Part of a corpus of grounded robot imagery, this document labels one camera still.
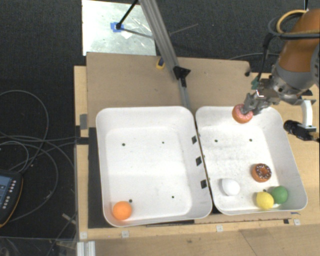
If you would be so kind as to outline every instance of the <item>metal bracket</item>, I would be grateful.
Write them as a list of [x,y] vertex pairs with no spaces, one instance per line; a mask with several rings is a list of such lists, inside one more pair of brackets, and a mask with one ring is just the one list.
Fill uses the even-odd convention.
[[88,233],[87,232],[80,232],[80,239],[87,239],[88,238]]
[[187,88],[187,82],[186,82],[186,76],[191,72],[190,69],[186,69],[184,67],[180,67],[180,66],[175,66],[173,68],[173,72],[175,75],[175,78],[177,80],[181,80],[181,85],[184,88]]
[[300,219],[298,219],[298,218],[294,218],[294,219],[293,219],[293,223],[294,223],[294,225],[296,225],[296,226],[301,225]]
[[129,236],[130,236],[130,233],[129,233],[128,230],[123,230],[123,231],[121,232],[121,237],[122,237],[122,238],[128,238]]
[[302,125],[305,127],[311,127],[313,122],[313,111],[311,100],[305,99],[300,105],[302,109]]
[[224,231],[224,227],[222,225],[216,225],[215,228],[216,228],[217,232],[223,232]]
[[88,129],[88,115],[81,114],[80,115],[80,130]]
[[306,90],[305,92],[303,92],[303,93],[301,94],[301,96],[313,96],[313,93],[312,93],[312,91],[310,91],[310,90],[308,89],[308,90]]
[[96,242],[78,242],[76,244],[77,256],[96,256]]

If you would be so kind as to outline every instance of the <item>black carpet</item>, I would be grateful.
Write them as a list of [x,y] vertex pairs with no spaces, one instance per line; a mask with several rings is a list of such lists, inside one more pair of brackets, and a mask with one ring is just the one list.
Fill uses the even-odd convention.
[[[112,1],[131,3],[131,1]],[[292,9],[302,9],[303,0],[159,0],[159,8],[169,32],[198,24],[171,36],[178,56],[229,59],[260,53],[268,21]],[[309,7],[319,2],[309,1]],[[275,39],[270,51],[282,47]],[[85,65],[82,56],[82,5],[80,0],[0,1],[0,94],[25,90],[39,97],[47,108],[47,139],[75,136],[73,67]],[[253,71],[261,58],[248,57]],[[264,71],[275,61],[270,57]],[[0,131],[7,135],[42,138],[46,115],[41,104],[29,94],[11,92],[0,97]],[[73,142],[55,141],[56,145]],[[52,146],[47,143],[44,149]],[[62,148],[73,159],[73,146]],[[30,148],[32,156],[36,149]],[[68,222],[62,214],[75,213],[74,170],[58,150],[50,151],[59,171],[53,196],[39,210],[0,228],[3,237],[56,238]],[[1,146],[0,169],[23,161],[23,148]],[[24,187],[12,219],[28,213],[51,195],[56,182],[55,164],[46,155],[36,158],[24,175]],[[70,238],[70,224],[61,234]]]

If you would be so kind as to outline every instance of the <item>yellow ball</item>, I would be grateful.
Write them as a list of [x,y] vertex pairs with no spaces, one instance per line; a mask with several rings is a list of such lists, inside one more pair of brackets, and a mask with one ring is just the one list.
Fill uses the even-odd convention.
[[262,209],[270,209],[274,206],[275,200],[268,192],[259,192],[256,195],[256,203]]

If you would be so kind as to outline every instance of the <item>pink donut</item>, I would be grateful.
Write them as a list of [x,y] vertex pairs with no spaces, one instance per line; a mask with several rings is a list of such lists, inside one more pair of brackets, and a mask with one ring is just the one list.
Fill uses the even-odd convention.
[[254,116],[254,113],[252,111],[249,111],[246,114],[242,114],[241,108],[243,106],[244,106],[244,104],[235,105],[232,110],[233,119],[236,120],[240,124],[245,124],[245,123],[249,122],[252,119],[252,117]]

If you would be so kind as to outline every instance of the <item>orange ball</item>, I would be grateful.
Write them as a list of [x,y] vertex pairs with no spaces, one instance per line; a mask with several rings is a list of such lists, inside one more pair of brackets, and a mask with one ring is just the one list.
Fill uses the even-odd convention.
[[132,207],[127,201],[119,201],[113,206],[112,214],[120,221],[128,219],[131,213]]

